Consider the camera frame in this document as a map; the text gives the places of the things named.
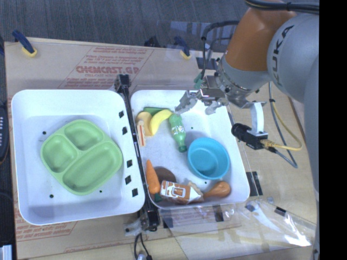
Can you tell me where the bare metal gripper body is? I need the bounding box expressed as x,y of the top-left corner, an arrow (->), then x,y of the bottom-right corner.
200,74 -> 261,108

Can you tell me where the green plastic bottle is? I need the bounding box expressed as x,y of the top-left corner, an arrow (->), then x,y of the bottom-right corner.
168,114 -> 189,154

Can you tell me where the yellow banana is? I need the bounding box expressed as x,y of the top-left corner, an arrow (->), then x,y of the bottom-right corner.
149,108 -> 174,137

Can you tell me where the pale yellow bread piece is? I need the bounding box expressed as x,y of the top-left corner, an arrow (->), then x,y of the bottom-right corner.
135,110 -> 154,138

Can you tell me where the blue bowl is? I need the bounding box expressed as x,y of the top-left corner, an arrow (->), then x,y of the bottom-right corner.
187,137 -> 231,180

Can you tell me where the sausage in pale bun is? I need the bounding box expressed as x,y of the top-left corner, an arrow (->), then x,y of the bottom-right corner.
136,120 -> 147,148

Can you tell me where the white plastic tray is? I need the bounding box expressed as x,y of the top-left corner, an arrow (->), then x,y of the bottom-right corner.
10,88 -> 146,226
130,89 -> 251,210

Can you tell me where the brown round biscuit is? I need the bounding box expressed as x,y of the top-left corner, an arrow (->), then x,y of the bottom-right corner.
153,166 -> 178,185

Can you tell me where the tan bread slice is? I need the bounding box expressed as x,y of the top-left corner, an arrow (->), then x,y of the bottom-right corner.
187,181 -> 204,196

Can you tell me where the brown chicken drumstick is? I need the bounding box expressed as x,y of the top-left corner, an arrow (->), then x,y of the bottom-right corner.
202,180 -> 232,200

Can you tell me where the orange carrot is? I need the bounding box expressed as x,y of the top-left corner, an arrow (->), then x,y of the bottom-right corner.
145,159 -> 163,203

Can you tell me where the brown and white carton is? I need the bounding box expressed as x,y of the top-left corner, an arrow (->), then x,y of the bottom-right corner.
159,180 -> 205,206

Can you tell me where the brown cardboard board red print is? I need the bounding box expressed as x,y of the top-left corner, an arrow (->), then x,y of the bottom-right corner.
4,36 -> 318,260

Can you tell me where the green divided plate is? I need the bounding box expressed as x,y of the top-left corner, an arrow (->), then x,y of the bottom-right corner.
40,119 -> 124,196

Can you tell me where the black cylinder on white bracket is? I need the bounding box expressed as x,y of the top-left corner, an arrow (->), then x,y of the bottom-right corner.
230,101 -> 269,151

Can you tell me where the black block with thin wires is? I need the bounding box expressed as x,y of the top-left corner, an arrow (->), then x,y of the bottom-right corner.
113,74 -> 132,93
138,209 -> 161,232

